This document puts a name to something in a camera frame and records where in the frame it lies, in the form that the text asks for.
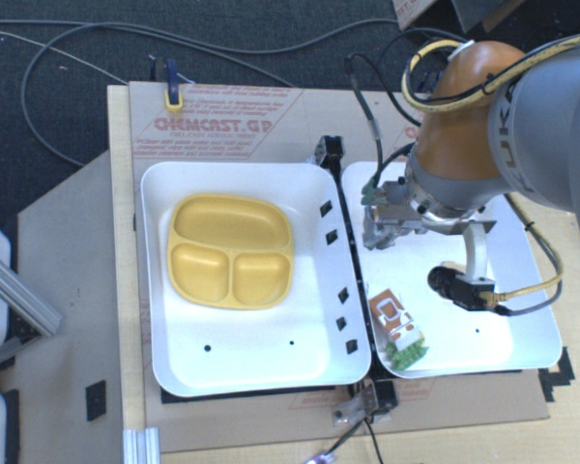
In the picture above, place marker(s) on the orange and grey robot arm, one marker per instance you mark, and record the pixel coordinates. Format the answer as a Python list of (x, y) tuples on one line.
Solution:
[(536, 128)]

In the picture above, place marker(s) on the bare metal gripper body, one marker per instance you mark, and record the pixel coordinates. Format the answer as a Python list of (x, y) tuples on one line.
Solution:
[(400, 202)]

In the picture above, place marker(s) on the orange and white carton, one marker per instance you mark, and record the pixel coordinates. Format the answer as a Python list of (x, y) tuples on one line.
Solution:
[(391, 312)]

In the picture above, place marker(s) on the white plastic tray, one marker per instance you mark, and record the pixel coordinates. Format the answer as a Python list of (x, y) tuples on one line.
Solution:
[(251, 346), (464, 346)]

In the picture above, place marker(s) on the green broccoli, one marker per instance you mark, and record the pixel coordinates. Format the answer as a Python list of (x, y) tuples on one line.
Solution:
[(408, 356)]

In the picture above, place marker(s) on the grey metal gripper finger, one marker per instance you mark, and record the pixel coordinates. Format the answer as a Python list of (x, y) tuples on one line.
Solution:
[(371, 230), (389, 240)]

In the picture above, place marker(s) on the black cylinder on white bracket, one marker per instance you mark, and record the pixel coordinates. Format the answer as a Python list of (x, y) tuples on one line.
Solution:
[(464, 288)]

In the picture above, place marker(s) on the yellow divided plate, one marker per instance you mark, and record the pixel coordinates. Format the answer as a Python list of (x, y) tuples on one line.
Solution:
[(232, 252)]

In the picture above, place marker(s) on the brown cardboard board red print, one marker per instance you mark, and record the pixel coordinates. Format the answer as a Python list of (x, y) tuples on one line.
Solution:
[(280, 119)]

